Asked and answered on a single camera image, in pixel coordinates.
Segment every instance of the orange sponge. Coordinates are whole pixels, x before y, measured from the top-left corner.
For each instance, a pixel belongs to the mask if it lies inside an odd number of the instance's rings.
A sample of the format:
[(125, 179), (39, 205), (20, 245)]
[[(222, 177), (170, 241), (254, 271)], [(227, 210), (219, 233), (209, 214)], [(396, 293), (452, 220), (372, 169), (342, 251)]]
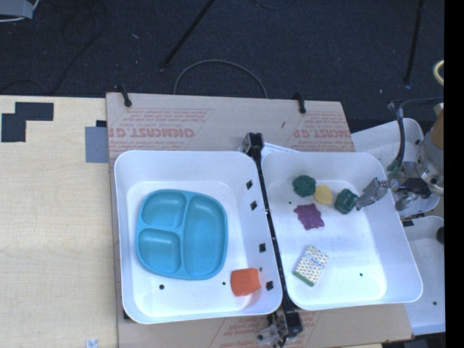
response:
[(231, 288), (236, 297), (251, 294), (261, 288), (256, 268), (234, 270), (231, 274)]

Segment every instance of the blue plate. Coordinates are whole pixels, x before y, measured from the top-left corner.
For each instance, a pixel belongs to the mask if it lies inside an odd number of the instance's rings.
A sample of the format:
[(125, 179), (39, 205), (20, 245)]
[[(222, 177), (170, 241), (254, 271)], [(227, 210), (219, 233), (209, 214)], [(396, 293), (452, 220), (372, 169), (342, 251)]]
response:
[(138, 212), (137, 256), (153, 273), (206, 280), (224, 266), (227, 215), (218, 200), (175, 189), (152, 192)]

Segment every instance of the dark carpet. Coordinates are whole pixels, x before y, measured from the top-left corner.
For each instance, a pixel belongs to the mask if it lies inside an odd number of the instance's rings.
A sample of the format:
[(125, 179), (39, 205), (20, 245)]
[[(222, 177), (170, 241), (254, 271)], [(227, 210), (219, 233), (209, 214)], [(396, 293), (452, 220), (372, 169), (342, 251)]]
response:
[[(390, 101), (443, 97), (444, 0), (215, 0), (173, 52), (208, 1), (41, 0), (32, 20), (1, 16), (0, 94), (299, 92), (341, 102), (352, 132), (394, 120)], [(426, 131), (436, 114), (405, 117)]]

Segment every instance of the metal bracket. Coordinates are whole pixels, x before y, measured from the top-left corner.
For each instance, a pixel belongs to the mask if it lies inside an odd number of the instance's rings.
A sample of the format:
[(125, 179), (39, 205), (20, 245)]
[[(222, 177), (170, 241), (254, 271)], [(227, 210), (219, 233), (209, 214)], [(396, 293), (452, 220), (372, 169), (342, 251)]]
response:
[(364, 194), (356, 199), (356, 209), (359, 210), (361, 207), (378, 201), (385, 196), (388, 189), (389, 186), (387, 181), (380, 181), (378, 178), (374, 178), (368, 186), (362, 190)]
[(289, 333), (285, 318), (276, 318), (267, 328), (256, 333), (256, 341), (262, 347), (274, 347), (276, 344), (283, 346), (285, 336)]
[(266, 192), (264, 175), (262, 173), (262, 168), (261, 168), (261, 150), (263, 149), (264, 145), (265, 144), (264, 144), (264, 140), (262, 138), (261, 133), (248, 133), (242, 142), (242, 152), (246, 153), (248, 156), (250, 156), (254, 160), (257, 171), (258, 171), (258, 176), (260, 177), (262, 198), (263, 198), (264, 205), (265, 205), (266, 216), (268, 218), (270, 236), (271, 236), (271, 239), (273, 240), (275, 260), (277, 262), (278, 272), (279, 272), (281, 285), (282, 285), (282, 292), (283, 292), (282, 308), (283, 308), (283, 315), (286, 321), (286, 326), (288, 329), (287, 335), (285, 336), (285, 339), (286, 339), (287, 337), (290, 338), (290, 337), (294, 337), (298, 335), (300, 332), (303, 331), (303, 327), (302, 327), (299, 314), (294, 309), (294, 303), (290, 299), (289, 293), (287, 292), (285, 276), (283, 274), (281, 254), (278, 249), (276, 232), (274, 230), (274, 225), (273, 225), (273, 219), (270, 215), (268, 194)]

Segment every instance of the white plastic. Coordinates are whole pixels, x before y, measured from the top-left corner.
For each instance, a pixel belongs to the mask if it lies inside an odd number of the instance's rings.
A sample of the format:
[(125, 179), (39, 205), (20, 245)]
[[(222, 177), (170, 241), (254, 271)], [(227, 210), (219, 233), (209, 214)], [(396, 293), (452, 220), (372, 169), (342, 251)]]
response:
[(407, 316), (415, 335), (441, 333), (446, 331), (444, 245), (437, 241), (436, 232), (444, 227), (444, 220), (429, 215), (413, 223), (405, 232), (423, 279), (423, 294), (405, 305)]
[[(373, 178), (385, 180), (379, 161), (357, 152), (275, 152), (262, 162), (270, 211), (289, 296), (305, 310), (414, 302), (422, 281), (392, 193), (348, 214), (334, 207), (336, 195), (349, 189), (360, 196)], [(333, 204), (302, 198), (292, 186), (299, 175), (333, 192)], [(325, 225), (305, 230), (294, 209), (315, 203)], [(318, 282), (310, 287), (291, 272), (307, 245), (328, 255)]]
[[(276, 258), (253, 160), (241, 152), (129, 151), (115, 163), (123, 305), (138, 323), (165, 323), (275, 311), (282, 300)], [(138, 261), (136, 221), (144, 197), (181, 189), (218, 200), (228, 218), (228, 250), (222, 270), (203, 281), (155, 275)], [(260, 252), (260, 244), (266, 250)], [(233, 295), (231, 272), (260, 269), (262, 288)], [(267, 290), (266, 283), (273, 288)]]

